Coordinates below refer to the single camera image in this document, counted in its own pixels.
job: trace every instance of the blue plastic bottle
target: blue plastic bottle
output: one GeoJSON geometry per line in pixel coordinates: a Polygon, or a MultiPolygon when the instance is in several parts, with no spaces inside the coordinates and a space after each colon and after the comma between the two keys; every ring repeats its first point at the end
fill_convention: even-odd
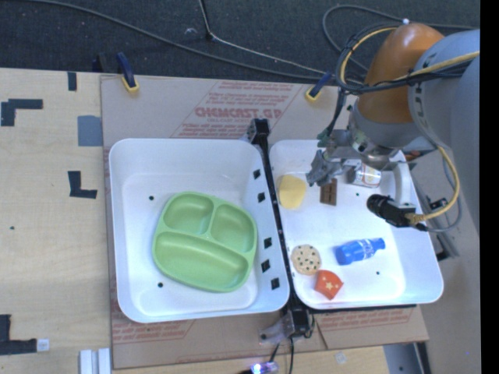
{"type": "Polygon", "coordinates": [[[382,238],[364,238],[340,245],[334,251],[340,265],[349,265],[356,260],[369,259],[378,249],[384,249],[382,238]]]}

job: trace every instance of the yellow sponge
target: yellow sponge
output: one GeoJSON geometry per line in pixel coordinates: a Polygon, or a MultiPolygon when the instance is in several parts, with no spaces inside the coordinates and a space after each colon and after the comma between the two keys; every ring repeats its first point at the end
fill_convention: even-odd
{"type": "Polygon", "coordinates": [[[278,181],[279,203],[286,209],[296,209],[305,196],[306,183],[292,175],[284,175],[278,181]]]}

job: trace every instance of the wooden surface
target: wooden surface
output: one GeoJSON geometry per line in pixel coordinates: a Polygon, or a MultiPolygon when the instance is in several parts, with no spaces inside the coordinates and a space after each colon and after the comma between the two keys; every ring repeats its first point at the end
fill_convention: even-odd
{"type": "MultiPolygon", "coordinates": [[[[99,74],[0,69],[0,101],[42,99],[0,126],[0,314],[10,339],[47,338],[50,350],[0,356],[0,373],[78,373],[83,349],[111,347],[102,148],[78,146],[77,118],[101,116],[99,74]],[[96,199],[69,197],[68,171],[96,199]]],[[[233,374],[254,358],[148,369],[139,373],[233,374]]],[[[277,357],[287,372],[290,356],[277,357]]],[[[383,347],[295,354],[294,373],[387,373],[383,347]]]]}

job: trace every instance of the cardboard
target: cardboard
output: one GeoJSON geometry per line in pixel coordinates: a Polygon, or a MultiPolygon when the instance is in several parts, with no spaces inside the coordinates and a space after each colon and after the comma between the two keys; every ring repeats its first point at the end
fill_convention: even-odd
{"type": "MultiPolygon", "coordinates": [[[[108,153],[125,138],[244,139],[252,118],[269,121],[269,144],[280,139],[315,139],[333,118],[338,89],[326,86],[311,102],[304,97],[311,85],[294,83],[148,76],[138,76],[138,83],[139,90],[130,93],[120,76],[101,77],[113,367],[267,357],[275,346],[260,344],[259,330],[276,323],[280,312],[142,324],[120,311],[108,153]]],[[[347,121],[348,112],[344,111],[337,128],[344,128],[347,121]]],[[[428,339],[418,306],[321,313],[315,319],[312,337],[296,341],[297,353],[428,339]]]]}

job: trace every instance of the green plate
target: green plate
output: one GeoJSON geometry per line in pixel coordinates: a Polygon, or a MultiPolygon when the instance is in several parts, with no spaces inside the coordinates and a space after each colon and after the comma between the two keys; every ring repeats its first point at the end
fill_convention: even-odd
{"type": "Polygon", "coordinates": [[[205,291],[241,287],[253,267],[257,226],[241,207],[199,192],[180,192],[165,205],[153,259],[166,276],[205,291]]]}

